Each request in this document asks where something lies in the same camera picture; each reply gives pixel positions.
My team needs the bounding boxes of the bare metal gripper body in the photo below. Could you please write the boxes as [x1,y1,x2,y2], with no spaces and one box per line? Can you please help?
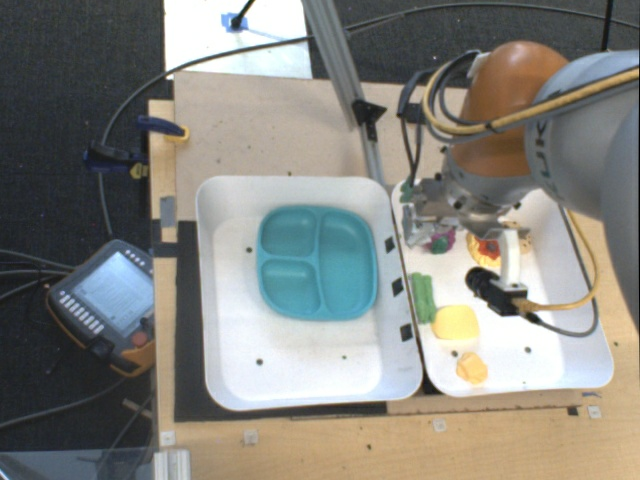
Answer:
[412,176,503,233]

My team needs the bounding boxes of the green toy pea pod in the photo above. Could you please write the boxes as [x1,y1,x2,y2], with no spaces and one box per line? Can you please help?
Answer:
[410,272,437,325]

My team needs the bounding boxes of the brown cardboard board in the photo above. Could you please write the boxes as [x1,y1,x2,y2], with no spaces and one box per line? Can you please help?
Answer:
[172,70,587,417]

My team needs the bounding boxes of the purple toy grapes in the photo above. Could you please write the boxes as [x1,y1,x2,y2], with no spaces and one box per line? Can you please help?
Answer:
[428,228,458,255]

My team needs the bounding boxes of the small yellow toy lump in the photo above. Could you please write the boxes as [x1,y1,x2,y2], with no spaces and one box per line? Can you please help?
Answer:
[455,351,489,384]

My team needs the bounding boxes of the orange toy pizza slice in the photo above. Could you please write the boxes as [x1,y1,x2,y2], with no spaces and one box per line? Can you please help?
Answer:
[466,231,502,270]

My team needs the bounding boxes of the yellow toy cheese slice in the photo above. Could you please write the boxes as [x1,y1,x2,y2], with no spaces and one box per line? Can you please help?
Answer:
[431,304,481,342]

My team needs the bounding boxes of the white plastic tray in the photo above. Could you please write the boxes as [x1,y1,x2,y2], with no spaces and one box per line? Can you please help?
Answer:
[389,177,615,398]
[194,174,425,412]

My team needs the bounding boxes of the blue divided plate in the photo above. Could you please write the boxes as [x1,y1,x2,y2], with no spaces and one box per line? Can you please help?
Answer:
[256,204,379,322]

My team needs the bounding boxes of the tan toy biscuit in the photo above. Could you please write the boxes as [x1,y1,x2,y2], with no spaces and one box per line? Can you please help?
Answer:
[501,220,533,255]

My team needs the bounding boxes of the black cylinder on white bracket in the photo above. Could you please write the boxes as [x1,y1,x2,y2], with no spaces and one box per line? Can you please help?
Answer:
[464,227,531,317]

